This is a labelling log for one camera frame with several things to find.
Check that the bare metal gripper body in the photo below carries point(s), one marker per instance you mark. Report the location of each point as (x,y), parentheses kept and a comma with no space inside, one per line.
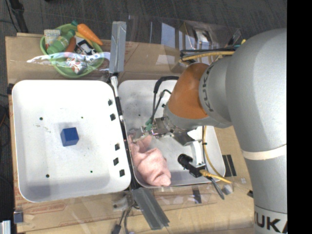
(162,128)

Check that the black and white carton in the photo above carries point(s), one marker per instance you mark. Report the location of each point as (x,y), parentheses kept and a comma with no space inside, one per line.
(84,48)

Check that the yellow banana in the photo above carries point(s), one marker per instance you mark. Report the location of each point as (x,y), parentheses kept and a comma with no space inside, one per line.
(83,37)

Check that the brown cardboard board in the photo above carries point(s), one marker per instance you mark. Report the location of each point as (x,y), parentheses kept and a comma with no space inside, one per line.
(146,218)

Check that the white plastic tray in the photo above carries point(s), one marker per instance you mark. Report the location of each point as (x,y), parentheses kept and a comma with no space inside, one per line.
(61,162)
(139,99)

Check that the blue cube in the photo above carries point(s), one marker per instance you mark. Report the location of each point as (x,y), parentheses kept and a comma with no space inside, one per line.
(69,136)

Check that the green bowl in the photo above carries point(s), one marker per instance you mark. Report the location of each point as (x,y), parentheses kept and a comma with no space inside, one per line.
(64,72)

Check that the green bottle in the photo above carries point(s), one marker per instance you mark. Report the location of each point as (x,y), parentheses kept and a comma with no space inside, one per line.
(58,44)

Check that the white packet with red print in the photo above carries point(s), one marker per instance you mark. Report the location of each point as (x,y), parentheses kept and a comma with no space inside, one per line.
(76,66)

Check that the brown sausage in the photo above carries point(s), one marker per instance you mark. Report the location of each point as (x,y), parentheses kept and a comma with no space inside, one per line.
(71,45)

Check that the orange carrot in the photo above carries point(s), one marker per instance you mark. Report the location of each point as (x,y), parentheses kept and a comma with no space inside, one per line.
(89,33)

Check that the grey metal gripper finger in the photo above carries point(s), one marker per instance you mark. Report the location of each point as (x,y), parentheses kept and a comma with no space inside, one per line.
(142,137)
(137,131)

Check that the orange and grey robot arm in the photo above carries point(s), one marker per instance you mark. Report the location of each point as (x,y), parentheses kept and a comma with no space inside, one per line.
(258,101)

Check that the black cylinder on white bracket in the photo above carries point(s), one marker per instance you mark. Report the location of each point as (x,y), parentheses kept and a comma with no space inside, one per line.
(189,163)

